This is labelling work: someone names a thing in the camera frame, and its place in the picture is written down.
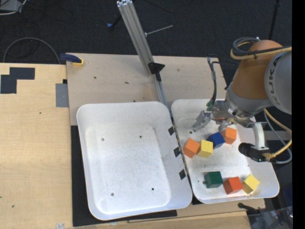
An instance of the yellow cable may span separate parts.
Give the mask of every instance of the yellow cable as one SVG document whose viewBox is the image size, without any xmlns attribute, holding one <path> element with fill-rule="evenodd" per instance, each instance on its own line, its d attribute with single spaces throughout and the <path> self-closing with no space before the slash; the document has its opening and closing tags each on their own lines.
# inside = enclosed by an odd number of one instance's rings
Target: yellow cable
<svg viewBox="0 0 305 229">
<path fill-rule="evenodd" d="M 292 47 L 282 48 L 282 49 L 278 49 L 278 50 L 274 50 L 274 51 L 270 51 L 270 52 L 256 53 L 255 55 L 251 54 L 251 55 L 244 55 L 244 56 L 236 56 L 233 53 L 233 49 L 231 49 L 230 56 L 231 56 L 231 58 L 236 59 L 236 60 L 243 60 L 243 59 L 251 59 L 251 58 L 254 58 L 254 57 L 261 56 L 261 55 L 276 54 L 276 53 L 287 52 L 287 51 L 292 51 Z"/>
<path fill-rule="evenodd" d="M 290 141 L 284 146 L 282 147 L 280 150 L 276 151 L 275 153 L 264 153 L 263 155 L 270 160 L 271 158 L 274 158 L 276 156 L 278 156 L 279 154 L 281 154 L 282 152 L 284 152 L 291 144 L 292 144 L 292 130 L 290 130 L 288 127 L 284 126 L 282 123 L 278 122 L 266 109 L 264 109 L 264 112 L 266 113 L 266 115 L 273 121 L 275 122 L 277 125 L 279 125 L 280 127 L 282 127 L 284 130 L 286 130 L 287 132 L 290 133 L 291 135 L 291 139 Z"/>
</svg>

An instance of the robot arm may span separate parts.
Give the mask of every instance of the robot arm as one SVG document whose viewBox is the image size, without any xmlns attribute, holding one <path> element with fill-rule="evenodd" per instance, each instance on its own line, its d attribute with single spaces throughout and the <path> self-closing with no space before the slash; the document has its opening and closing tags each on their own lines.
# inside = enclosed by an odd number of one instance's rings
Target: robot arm
<svg viewBox="0 0 305 229">
<path fill-rule="evenodd" d="M 239 49 L 250 42 L 253 45 L 248 51 Z M 261 157 L 265 152 L 264 134 L 261 124 L 256 123 L 253 117 L 271 106 L 292 114 L 291 47 L 282 47 L 270 40 L 242 38 L 234 42 L 231 57 L 241 61 L 227 89 L 225 100 L 216 101 L 210 112 L 202 111 L 193 130 L 206 126 L 210 120 L 219 124 L 220 132 L 233 124 L 251 127 L 255 134 L 252 148 L 256 150 L 248 150 Z"/>
</svg>

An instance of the black clamp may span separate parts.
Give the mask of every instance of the black clamp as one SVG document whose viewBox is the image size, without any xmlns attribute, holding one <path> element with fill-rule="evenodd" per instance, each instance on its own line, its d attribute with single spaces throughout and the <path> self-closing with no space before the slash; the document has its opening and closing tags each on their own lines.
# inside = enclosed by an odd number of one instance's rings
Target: black clamp
<svg viewBox="0 0 305 229">
<path fill-rule="evenodd" d="M 165 64 L 150 62 L 148 68 L 152 74 L 156 75 L 157 80 L 161 81 L 160 71 L 165 67 Z"/>
</svg>

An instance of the cube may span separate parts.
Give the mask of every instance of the cube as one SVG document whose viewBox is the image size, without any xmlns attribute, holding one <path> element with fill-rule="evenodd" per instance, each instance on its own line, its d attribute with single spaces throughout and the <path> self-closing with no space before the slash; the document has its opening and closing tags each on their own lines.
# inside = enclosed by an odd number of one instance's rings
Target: cube
<svg viewBox="0 0 305 229">
<path fill-rule="evenodd" d="M 212 135 L 210 135 L 207 139 L 207 141 L 213 142 L 213 148 L 218 148 L 225 142 L 223 136 L 220 132 L 216 132 Z"/>
<path fill-rule="evenodd" d="M 200 147 L 200 143 L 196 142 L 195 140 L 189 138 L 183 147 L 183 153 L 192 158 L 195 154 L 197 154 L 198 149 Z"/>
<path fill-rule="evenodd" d="M 223 184 L 223 178 L 220 171 L 208 172 L 204 176 L 204 180 L 207 188 L 217 188 Z"/>
<path fill-rule="evenodd" d="M 213 143 L 206 140 L 200 141 L 200 148 L 197 155 L 208 158 L 213 153 Z"/>
<path fill-rule="evenodd" d="M 221 132 L 221 135 L 223 136 L 225 143 L 232 144 L 236 140 L 237 130 L 227 126 L 226 129 Z"/>
<path fill-rule="evenodd" d="M 243 185 L 239 177 L 230 177 L 224 181 L 224 189 L 226 194 L 232 194 L 242 190 Z"/>
<path fill-rule="evenodd" d="M 242 182 L 243 190 L 246 194 L 253 192 L 260 182 L 252 175 L 249 174 Z"/>
</svg>

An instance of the white tray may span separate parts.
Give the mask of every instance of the white tray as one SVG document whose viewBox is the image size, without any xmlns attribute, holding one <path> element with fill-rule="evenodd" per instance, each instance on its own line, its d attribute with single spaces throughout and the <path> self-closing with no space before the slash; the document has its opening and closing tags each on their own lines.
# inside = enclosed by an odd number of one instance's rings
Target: white tray
<svg viewBox="0 0 305 229">
<path fill-rule="evenodd" d="M 189 137 L 200 142 L 200 140 L 218 132 L 219 125 L 212 120 L 206 127 L 196 132 L 192 129 L 196 117 L 202 110 L 206 110 L 208 101 L 208 99 L 180 99 L 173 102 L 172 114 L 182 147 Z M 279 192 L 279 184 L 272 164 L 269 162 L 258 163 L 238 151 L 238 146 L 242 142 L 255 144 L 253 130 L 241 125 L 231 125 L 230 127 L 237 129 L 237 139 L 231 145 L 222 144 L 214 149 L 208 158 L 197 155 L 194 155 L 193 158 L 184 156 L 193 194 L 199 201 L 206 204 L 275 197 Z M 239 177 L 243 181 L 249 174 L 252 174 L 260 181 L 260 184 L 249 195 L 243 190 L 227 195 L 223 186 L 207 188 L 203 184 L 204 175 L 211 171 L 220 171 L 223 181 L 230 177 Z"/>
<path fill-rule="evenodd" d="M 188 206 L 192 190 L 168 109 L 86 104 L 77 112 L 88 204 L 100 220 Z"/>
</svg>

